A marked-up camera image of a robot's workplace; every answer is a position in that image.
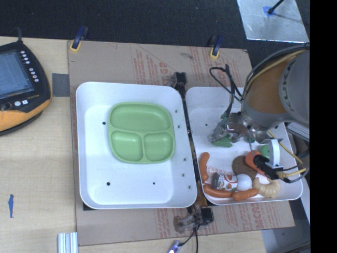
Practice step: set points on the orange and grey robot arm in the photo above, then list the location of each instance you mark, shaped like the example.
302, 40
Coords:
266, 93

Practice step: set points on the thin black and white rod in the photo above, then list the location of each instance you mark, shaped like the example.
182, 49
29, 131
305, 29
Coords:
190, 138

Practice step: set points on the black cylinder on white bracket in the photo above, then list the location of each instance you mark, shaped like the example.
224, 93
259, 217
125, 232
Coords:
273, 151

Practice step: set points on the green round fruit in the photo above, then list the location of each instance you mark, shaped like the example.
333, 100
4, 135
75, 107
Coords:
264, 151

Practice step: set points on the beige croissant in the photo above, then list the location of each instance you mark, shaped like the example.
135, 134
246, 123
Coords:
266, 188

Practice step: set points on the green pea pod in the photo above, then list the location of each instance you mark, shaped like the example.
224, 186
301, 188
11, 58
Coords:
222, 143

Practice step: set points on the orange carrot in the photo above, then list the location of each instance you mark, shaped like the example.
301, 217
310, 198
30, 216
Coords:
250, 159

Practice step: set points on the white egg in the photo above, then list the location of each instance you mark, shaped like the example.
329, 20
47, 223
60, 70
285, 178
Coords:
243, 182

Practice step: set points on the small white printed bottle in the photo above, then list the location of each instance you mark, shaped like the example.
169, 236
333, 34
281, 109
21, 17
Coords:
223, 181

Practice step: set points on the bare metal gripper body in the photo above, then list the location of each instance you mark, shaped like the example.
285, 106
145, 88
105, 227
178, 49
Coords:
238, 126

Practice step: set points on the brown cardboard board red print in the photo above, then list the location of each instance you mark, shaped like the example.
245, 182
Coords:
105, 62

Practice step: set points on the green divided plate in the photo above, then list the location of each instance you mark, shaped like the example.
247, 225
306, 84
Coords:
140, 133

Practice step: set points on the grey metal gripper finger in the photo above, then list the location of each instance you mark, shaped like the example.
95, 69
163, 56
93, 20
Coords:
233, 136
218, 134

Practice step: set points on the orange sausage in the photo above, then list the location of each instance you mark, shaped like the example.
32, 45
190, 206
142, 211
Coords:
204, 165
245, 194
217, 192

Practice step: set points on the white plastic tray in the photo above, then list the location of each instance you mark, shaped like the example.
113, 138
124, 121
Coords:
131, 183
205, 107

